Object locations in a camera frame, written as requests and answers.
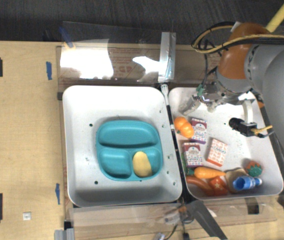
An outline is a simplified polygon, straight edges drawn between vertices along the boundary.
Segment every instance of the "small box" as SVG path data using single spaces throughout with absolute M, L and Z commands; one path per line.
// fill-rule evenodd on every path
M 206 161 L 221 167 L 226 156 L 227 144 L 213 139 Z
M 191 138 L 191 141 L 205 144 L 206 143 L 207 122 L 204 120 L 192 118 L 191 125 L 193 126 L 193 129 L 194 129 L 194 135 Z
M 186 167 L 194 168 L 203 166 L 203 159 L 200 154 L 200 146 L 196 143 L 184 143 L 183 153 Z

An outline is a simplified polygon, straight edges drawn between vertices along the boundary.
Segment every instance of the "table surface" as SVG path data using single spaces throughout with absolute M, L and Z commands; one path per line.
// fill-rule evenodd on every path
M 0 239 L 54 239 L 65 218 L 64 178 L 55 42 L 0 41 Z M 52 64 L 48 79 L 46 62 Z M 55 193 L 60 184 L 60 200 Z M 229 239 L 284 240 L 284 210 L 273 199 L 275 221 L 222 226 Z M 23 213 L 31 212 L 31 220 Z M 207 239 L 203 229 L 191 239 Z M 154 234 L 120 237 L 149 240 Z M 172 240 L 182 239 L 179 232 Z

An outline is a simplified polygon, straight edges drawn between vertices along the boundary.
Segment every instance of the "white square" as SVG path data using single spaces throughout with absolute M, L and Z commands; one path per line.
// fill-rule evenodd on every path
M 23 220 L 30 221 L 32 219 L 32 213 L 30 211 L 23 213 Z

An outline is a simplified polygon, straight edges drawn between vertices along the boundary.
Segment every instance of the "blue bottle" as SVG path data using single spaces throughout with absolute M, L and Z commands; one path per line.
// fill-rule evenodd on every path
M 251 176 L 241 176 L 241 177 L 238 177 L 235 181 L 233 181 L 233 187 L 237 191 L 250 190 L 261 184 L 262 184 L 262 180 L 260 178 L 251 177 Z

